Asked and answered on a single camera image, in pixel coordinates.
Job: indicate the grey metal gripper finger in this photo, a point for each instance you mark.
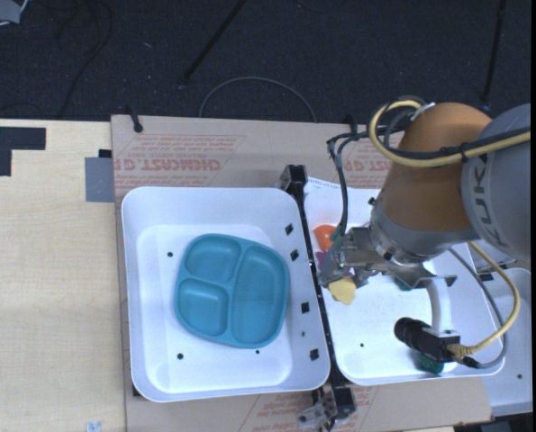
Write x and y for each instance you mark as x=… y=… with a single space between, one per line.
x=330 y=272
x=362 y=280

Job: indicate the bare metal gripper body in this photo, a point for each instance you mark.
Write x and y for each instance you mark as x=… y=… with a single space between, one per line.
x=362 y=252

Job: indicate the yellow toy food piece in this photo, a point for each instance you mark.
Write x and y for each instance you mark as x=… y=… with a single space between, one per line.
x=343 y=291

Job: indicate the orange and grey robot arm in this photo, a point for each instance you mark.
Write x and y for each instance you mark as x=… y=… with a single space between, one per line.
x=429 y=187

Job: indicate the purple toy food piece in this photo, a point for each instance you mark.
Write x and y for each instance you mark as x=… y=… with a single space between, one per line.
x=321 y=260

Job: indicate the orange toy food piece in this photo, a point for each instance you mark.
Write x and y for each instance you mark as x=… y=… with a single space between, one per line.
x=324 y=234

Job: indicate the white plastic tray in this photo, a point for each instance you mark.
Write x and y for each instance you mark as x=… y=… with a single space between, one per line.
x=159 y=286
x=375 y=331

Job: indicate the white printed paper sheet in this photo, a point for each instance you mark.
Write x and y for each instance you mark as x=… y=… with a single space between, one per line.
x=326 y=200

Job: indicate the blue divided plate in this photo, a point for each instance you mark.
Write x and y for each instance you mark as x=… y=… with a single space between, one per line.
x=231 y=288

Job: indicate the green toy food piece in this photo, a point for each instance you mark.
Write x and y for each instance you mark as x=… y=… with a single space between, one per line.
x=427 y=365

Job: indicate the brown cardboard board red print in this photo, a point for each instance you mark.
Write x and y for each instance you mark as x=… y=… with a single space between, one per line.
x=249 y=164

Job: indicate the black cylinder on white bracket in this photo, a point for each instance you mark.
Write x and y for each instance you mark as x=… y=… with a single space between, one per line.
x=423 y=336

